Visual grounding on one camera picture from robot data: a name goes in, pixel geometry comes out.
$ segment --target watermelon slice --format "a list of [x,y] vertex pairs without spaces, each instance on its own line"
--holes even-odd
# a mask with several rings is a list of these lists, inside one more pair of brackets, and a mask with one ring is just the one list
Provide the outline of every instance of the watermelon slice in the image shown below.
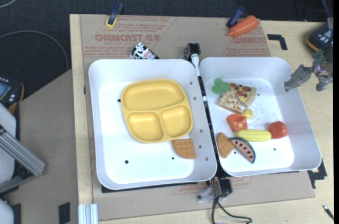
[[255,160],[255,152],[251,144],[241,138],[241,137],[232,137],[229,139],[232,143],[241,151],[243,155],[253,164]]

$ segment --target toy waffle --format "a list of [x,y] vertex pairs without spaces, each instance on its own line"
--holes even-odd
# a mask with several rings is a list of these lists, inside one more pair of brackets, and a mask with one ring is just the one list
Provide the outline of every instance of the toy waffle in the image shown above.
[[132,83],[122,91],[121,103],[129,132],[140,142],[169,141],[184,137],[192,130],[189,100],[174,80]]

